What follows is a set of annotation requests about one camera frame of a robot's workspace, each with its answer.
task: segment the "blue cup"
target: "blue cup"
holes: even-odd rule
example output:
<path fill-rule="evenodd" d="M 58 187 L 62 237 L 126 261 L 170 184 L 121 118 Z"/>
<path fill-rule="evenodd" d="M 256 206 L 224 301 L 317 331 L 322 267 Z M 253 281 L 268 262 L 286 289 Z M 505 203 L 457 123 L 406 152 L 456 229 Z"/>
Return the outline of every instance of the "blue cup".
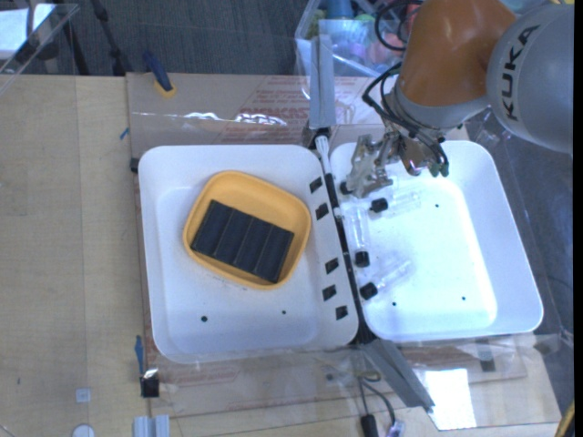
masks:
<path fill-rule="evenodd" d="M 326 8 L 326 17 L 328 19 L 354 18 L 353 6 L 350 0 L 327 0 Z"/>

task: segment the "yellow tray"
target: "yellow tray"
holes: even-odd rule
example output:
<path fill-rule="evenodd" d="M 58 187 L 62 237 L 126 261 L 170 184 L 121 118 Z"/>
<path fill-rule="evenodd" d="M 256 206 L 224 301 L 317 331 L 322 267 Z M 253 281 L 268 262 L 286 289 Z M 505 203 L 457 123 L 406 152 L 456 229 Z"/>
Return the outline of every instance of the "yellow tray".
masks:
<path fill-rule="evenodd" d="M 190 248 L 190 243 L 194 240 L 212 200 L 293 233 L 277 283 L 261 279 Z M 293 194 L 252 175 L 228 170 L 212 176 L 200 192 L 184 226 L 182 242 L 190 256 L 202 266 L 241 285 L 260 290 L 273 290 L 282 286 L 292 276 L 308 242 L 311 226 L 310 211 Z"/>

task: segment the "gray floor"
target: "gray floor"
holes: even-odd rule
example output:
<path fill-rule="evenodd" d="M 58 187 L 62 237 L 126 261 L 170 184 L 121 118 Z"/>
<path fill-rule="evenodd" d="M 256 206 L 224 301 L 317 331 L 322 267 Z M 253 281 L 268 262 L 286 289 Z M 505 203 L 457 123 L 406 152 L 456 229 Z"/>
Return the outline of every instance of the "gray floor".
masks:
<path fill-rule="evenodd" d="M 91 75 L 111 76 L 112 57 L 90 0 L 73 19 Z M 128 71 L 152 51 L 170 72 L 294 73 L 293 33 L 308 0 L 101 0 Z M 61 40 L 61 57 L 70 60 Z M 33 64 L 31 70 L 42 71 Z M 488 129 L 502 137 L 494 120 Z M 574 397 L 573 161 L 517 138 L 492 149 L 545 306 L 537 333 L 559 407 Z"/>

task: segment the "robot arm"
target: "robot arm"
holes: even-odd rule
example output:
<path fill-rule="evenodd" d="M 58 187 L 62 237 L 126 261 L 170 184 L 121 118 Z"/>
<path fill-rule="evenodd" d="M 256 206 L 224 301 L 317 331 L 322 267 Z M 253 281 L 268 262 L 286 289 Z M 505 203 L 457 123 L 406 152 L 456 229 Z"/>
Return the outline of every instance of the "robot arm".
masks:
<path fill-rule="evenodd" d="M 361 198 L 389 185 L 384 165 L 446 176 L 445 134 L 491 106 L 513 134 L 572 154 L 574 6 L 543 5 L 517 18 L 499 0 L 425 0 L 383 107 L 386 126 L 359 139 L 346 188 Z"/>

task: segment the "wooden table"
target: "wooden table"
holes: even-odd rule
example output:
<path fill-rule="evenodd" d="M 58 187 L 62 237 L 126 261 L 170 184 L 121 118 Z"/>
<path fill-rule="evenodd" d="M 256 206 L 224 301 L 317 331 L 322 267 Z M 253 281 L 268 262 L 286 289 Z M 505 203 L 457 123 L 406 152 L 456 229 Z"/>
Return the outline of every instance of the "wooden table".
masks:
<path fill-rule="evenodd" d="M 0 435 L 68 436 L 82 422 L 130 435 L 149 413 L 133 349 L 144 317 L 127 98 L 123 78 L 69 76 L 20 76 L 0 97 Z M 526 377 L 478 383 L 472 401 L 481 422 L 536 423 L 438 432 L 401 407 L 405 435 L 554 435 L 544 363 L 525 351 Z M 292 418 L 306 404 L 171 419 L 170 435 L 358 436 L 354 403 L 342 415 L 311 404 L 311 423 Z M 386 429 L 382 403 L 370 407 Z"/>

